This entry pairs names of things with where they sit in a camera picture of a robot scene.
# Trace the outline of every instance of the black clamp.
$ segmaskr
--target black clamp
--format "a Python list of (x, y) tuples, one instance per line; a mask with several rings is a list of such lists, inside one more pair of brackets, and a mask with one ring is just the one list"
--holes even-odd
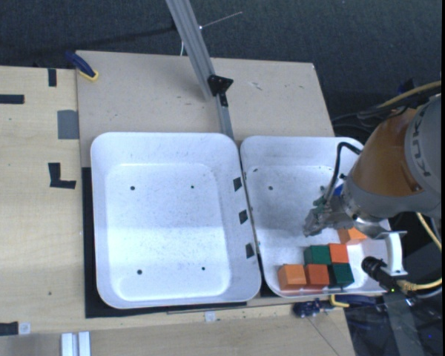
[(220, 103), (223, 107), (228, 107), (228, 100), (225, 97), (225, 92), (231, 87), (233, 79), (225, 78), (218, 75), (210, 75), (208, 77), (209, 89), (213, 96), (220, 96)]

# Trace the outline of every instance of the table surface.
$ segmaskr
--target table surface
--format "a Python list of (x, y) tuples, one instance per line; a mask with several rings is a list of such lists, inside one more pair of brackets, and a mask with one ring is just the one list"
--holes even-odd
[[(109, 53), (91, 55), (95, 59), (115, 56)], [(181, 101), (174, 108), (179, 116), (170, 117), (174, 122), (182, 122), (184, 115), (198, 120), (206, 117), (207, 121), (194, 120), (191, 126), (191, 122), (183, 120), (186, 126), (178, 128), (178, 131), (201, 132), (206, 128), (210, 128), (211, 132), (218, 131), (216, 109), (207, 105), (202, 108), (205, 103), (186, 57), (120, 56), (132, 59), (143, 57), (147, 62), (137, 64), (143, 67), (144, 74), (161, 71), (161, 67), (179, 70), (182, 80), (175, 82), (172, 88), (165, 89), (170, 91), (165, 92), (166, 96)], [(221, 70), (221, 75), (236, 81), (231, 87), (231, 95), (228, 93), (228, 99), (234, 136), (238, 142), (253, 134), (333, 136), (312, 64), (214, 59), (214, 65)], [(81, 133), (81, 140), (60, 139), (57, 113), (82, 108), (83, 116), (86, 110), (89, 115), (87, 106), (78, 100), (78, 96), (93, 86), (92, 82), (84, 80), (74, 70), (58, 69), (56, 75), (57, 86), (50, 87), (46, 69), (0, 66), (0, 94), (25, 96), (23, 105), (0, 104), (0, 323), (30, 323), (32, 333), (42, 335), (79, 331), (113, 333), (115, 329), (161, 329), (163, 325), (170, 332), (177, 332), (178, 327), (173, 326), (180, 326), (180, 331), (185, 334), (185, 331), (190, 331), (190, 324), (209, 325), (204, 323), (203, 311), (85, 318), (81, 167), (86, 163), (87, 154), (82, 156), (80, 141), (91, 139), (97, 132)], [(184, 81), (189, 82), (189, 87), (179, 91)], [(290, 93), (280, 95), (280, 90), (287, 88)], [(168, 108), (161, 111), (160, 92), (159, 88), (146, 91), (144, 110), (160, 110), (159, 114), (168, 115)], [(212, 110), (215, 114), (200, 116), (204, 109)], [(115, 114), (106, 110), (101, 110), (101, 113), (104, 116)], [(81, 131), (86, 128), (82, 125), (86, 122), (83, 116), (79, 112)], [(148, 121), (148, 131), (158, 130), (151, 124), (154, 122)], [(171, 120), (167, 119), (164, 123), (162, 130), (171, 131)], [(50, 187), (50, 162), (61, 164), (61, 179), (76, 181), (74, 189)], [(255, 298), (247, 307), (218, 310), (217, 319), (224, 323), (238, 323), (247, 328), (246, 331), (272, 325), (277, 327), (274, 320), (281, 320), (287, 328), (292, 322), (299, 326), (300, 319), (291, 316), (287, 303), (280, 303), (279, 298)], [(340, 348), (335, 351), (331, 344), (323, 355), (340, 354), (340, 349), (345, 350), (344, 355), (353, 355), (343, 311), (335, 309), (327, 317), (336, 330), (327, 332), (325, 337), (340, 335), (344, 342), (338, 342)], [(229, 326), (224, 331), (235, 336), (233, 327)], [(133, 335), (128, 332), (122, 333), (122, 336)], [(323, 340), (320, 331), (296, 337), (296, 341), (313, 344), (327, 341)]]

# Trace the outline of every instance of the blue and yellow clamp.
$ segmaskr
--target blue and yellow clamp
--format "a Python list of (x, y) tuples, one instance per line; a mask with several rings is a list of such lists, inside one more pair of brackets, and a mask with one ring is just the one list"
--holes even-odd
[(97, 78), (99, 78), (99, 73), (77, 54), (66, 51), (65, 58), (79, 70), (79, 75), (83, 76), (84, 78), (90, 80), (91, 82), (95, 82)]

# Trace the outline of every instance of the wooden table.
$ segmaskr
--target wooden table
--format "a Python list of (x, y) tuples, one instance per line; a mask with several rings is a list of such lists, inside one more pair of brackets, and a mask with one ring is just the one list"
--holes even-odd
[[(159, 62), (186, 70), (183, 79), (190, 82), (189, 92), (171, 94), (181, 96), (178, 109), (183, 114), (186, 109), (194, 116), (195, 106), (203, 109), (200, 97), (195, 98), (196, 104), (188, 104), (188, 94), (197, 90), (197, 82), (187, 58), (145, 58), (153, 61), (143, 73)], [(229, 59), (215, 59), (214, 65), (236, 80), (228, 96), (239, 141), (252, 134), (333, 136), (313, 65)], [(257, 80), (251, 75), (255, 71)], [(285, 79), (277, 78), (281, 73)], [(205, 323), (203, 311), (86, 319), (82, 146), (79, 139), (60, 139), (58, 134), (58, 112), (81, 109), (78, 87), (92, 83), (81, 79), (74, 70), (58, 69), (57, 84), (50, 86), (46, 69), (0, 66), (0, 94), (25, 96), (23, 105), (0, 104), (0, 323), (29, 323), (32, 332), (0, 337), (0, 347), (35, 347), (36, 351), (38, 342), (43, 349), (49, 343), (49, 351), (58, 346), (54, 340), (62, 332), (91, 331), (93, 355), (124, 353), (123, 349), (127, 355), (146, 355), (140, 352), (143, 343), (148, 354), (153, 349), (159, 355), (272, 355), (276, 349), (301, 352), (302, 348), (308, 355), (314, 349), (318, 355), (353, 355), (342, 310), (301, 320), (279, 298), (258, 297), (246, 307), (217, 311), (216, 323)], [(291, 93), (274, 104), (273, 96), (289, 85)], [(148, 91), (155, 100), (161, 95), (158, 88)], [(259, 103), (255, 111), (254, 102)], [(245, 109), (254, 116), (249, 128), (239, 115)], [(294, 112), (304, 114), (294, 119)], [(200, 122), (198, 128), (218, 131), (217, 115), (213, 120)], [(74, 189), (50, 187), (51, 162), (60, 163), (61, 179), (76, 181)]]

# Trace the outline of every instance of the block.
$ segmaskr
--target block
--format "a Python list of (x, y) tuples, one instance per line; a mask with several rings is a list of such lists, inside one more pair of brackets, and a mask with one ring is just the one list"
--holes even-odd
[(305, 265), (305, 289), (321, 290), (329, 285), (328, 266), (324, 264)]
[(367, 239), (367, 236), (355, 227), (338, 229), (338, 237), (340, 238), (340, 243), (346, 245), (357, 245)]
[(351, 266), (348, 263), (331, 264), (328, 271), (330, 288), (345, 288), (355, 281)]
[(324, 264), (329, 265), (332, 259), (329, 256), (327, 245), (311, 245), (303, 251), (303, 257), (306, 264)]
[(349, 264), (348, 247), (346, 244), (329, 243), (328, 248), (332, 264)]
[(306, 285), (302, 264), (285, 264), (277, 272), (280, 290), (300, 290)]

